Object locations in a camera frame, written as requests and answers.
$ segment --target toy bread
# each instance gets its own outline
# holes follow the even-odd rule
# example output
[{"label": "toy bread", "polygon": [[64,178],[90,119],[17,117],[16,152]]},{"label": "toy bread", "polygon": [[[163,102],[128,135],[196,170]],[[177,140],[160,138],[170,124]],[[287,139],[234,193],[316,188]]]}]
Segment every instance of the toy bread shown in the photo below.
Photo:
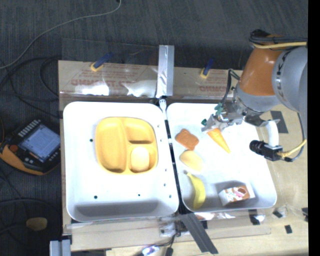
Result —
[{"label": "toy bread", "polygon": [[149,169],[149,151],[143,146],[137,146],[131,152],[131,170],[133,172],[145,172]]},{"label": "toy bread", "polygon": [[182,129],[176,136],[175,140],[188,150],[194,150],[199,143],[199,139],[191,134],[187,129]]}]

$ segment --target yellow compartment plate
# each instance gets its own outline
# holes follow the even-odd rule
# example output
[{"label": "yellow compartment plate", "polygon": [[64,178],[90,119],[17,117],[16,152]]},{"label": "yellow compartment plate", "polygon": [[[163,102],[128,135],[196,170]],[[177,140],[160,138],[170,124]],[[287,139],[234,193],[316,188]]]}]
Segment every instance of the yellow compartment plate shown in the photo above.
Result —
[{"label": "yellow compartment plate", "polygon": [[111,173],[149,172],[158,162],[155,132],[139,118],[104,118],[95,129],[94,141],[97,161]]}]

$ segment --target white tray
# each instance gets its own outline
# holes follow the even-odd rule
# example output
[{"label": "white tray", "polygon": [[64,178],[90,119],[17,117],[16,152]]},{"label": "white tray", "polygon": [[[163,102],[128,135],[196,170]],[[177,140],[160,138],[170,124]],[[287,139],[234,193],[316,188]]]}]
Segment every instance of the white tray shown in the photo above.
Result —
[{"label": "white tray", "polygon": [[[146,173],[109,173],[95,153],[96,126],[107,117],[148,122],[158,145],[158,163]],[[169,216],[179,198],[161,110],[149,103],[72,102],[63,111],[66,209],[79,222]]]},{"label": "white tray", "polygon": [[[184,205],[195,212],[225,212],[272,207],[277,200],[276,189],[266,160],[249,149],[252,140],[258,140],[253,125],[243,122],[223,130],[231,153],[227,153],[207,134],[201,132],[202,120],[215,112],[216,104],[173,103],[167,108],[167,118],[172,138],[180,190]],[[199,139],[194,151],[203,159],[201,172],[193,171],[179,160],[186,150],[175,140],[181,129],[187,129]],[[202,207],[193,209],[194,189],[184,170],[191,171],[204,183],[206,199]],[[251,185],[255,198],[223,206],[218,193],[234,186]]]}]

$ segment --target metal bracket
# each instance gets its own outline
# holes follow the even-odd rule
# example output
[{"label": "metal bracket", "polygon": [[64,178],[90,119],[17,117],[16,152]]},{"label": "metal bracket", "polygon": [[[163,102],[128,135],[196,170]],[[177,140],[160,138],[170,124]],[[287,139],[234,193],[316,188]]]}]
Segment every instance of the metal bracket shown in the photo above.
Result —
[{"label": "metal bracket", "polygon": [[174,93],[175,47],[173,45],[159,46],[158,78],[156,98],[172,96]]},{"label": "metal bracket", "polygon": [[71,240],[50,241],[50,256],[71,256]]}]

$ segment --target toy banana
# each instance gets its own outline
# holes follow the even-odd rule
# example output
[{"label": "toy banana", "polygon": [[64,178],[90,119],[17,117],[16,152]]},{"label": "toy banana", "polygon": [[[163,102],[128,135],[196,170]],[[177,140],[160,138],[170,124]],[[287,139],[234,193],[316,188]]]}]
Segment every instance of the toy banana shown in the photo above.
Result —
[{"label": "toy banana", "polygon": [[200,178],[192,175],[190,172],[187,172],[186,175],[190,178],[195,191],[193,199],[193,208],[199,209],[206,200],[205,185]]},{"label": "toy banana", "polygon": [[230,153],[230,149],[225,141],[225,138],[222,136],[219,128],[214,128],[213,130],[207,133],[211,139],[213,139],[220,147],[222,147],[225,151]]}]

